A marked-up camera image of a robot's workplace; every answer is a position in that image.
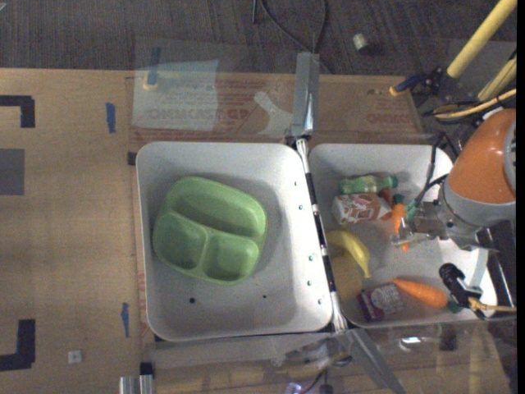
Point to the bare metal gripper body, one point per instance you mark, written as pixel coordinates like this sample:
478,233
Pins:
430,220

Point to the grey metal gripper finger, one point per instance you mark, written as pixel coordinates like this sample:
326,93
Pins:
404,241
406,226

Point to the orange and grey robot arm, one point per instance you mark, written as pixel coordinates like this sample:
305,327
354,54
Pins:
482,166

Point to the small orange carrot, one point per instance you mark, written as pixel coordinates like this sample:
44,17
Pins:
397,213

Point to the white plastic tray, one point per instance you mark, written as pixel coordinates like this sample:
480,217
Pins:
229,310
414,261

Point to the yellow banana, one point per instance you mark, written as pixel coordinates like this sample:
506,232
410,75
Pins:
354,248

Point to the orange and white carton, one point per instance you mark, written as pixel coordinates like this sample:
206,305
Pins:
359,208

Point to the large orange carrot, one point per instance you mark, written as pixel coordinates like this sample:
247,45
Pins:
422,293

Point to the green plastic bottle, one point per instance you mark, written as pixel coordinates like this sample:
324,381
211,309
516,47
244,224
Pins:
363,184

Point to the red and white packet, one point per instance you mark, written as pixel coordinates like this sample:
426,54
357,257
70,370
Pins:
383,301

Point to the small silver cylinder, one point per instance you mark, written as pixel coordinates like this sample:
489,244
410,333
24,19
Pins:
361,42

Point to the green divided plate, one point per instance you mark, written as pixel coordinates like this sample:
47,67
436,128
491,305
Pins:
209,228

